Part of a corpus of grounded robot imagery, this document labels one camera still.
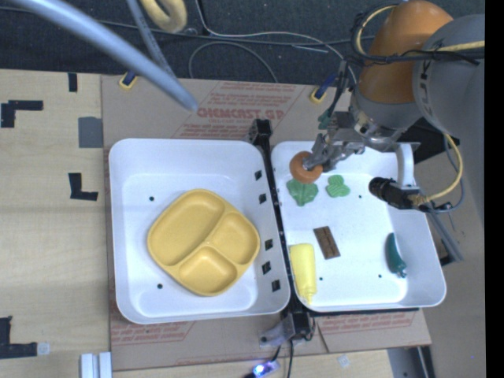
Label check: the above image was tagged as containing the black block with thin wires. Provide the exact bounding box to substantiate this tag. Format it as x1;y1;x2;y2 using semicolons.
246;118;274;147
258;312;317;349

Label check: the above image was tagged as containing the brown cardboard board red print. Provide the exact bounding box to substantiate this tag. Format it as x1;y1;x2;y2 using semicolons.
100;75;432;372

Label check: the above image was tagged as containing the brown biscuit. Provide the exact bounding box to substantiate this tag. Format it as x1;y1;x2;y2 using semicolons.
313;225;342;260

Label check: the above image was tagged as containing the white plastic tray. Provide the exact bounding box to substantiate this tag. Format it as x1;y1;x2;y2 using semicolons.
108;138;291;325
270;139;448;313

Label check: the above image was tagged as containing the yellow divided plate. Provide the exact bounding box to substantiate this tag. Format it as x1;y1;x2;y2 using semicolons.
146;188;261;298

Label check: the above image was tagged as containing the small green broccoli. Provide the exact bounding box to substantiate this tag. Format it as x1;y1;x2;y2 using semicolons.
324;174;351;198

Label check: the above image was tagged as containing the orange doughnut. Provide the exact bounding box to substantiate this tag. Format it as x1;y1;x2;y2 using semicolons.
288;150;325;183

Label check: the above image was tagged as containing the black cylinder on white bracket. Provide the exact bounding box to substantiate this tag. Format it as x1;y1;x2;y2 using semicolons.
369;142;421;211

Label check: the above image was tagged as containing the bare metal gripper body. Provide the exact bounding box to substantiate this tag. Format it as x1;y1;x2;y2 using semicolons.
328;110;402;152

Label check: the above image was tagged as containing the thin black rod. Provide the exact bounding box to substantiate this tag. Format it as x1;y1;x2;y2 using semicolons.
258;142;302;315

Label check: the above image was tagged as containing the yellow bottle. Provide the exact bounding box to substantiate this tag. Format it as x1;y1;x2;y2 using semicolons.
288;243;318;306

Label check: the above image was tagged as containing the dark green pepper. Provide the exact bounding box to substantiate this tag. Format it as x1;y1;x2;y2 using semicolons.
384;232;408;280

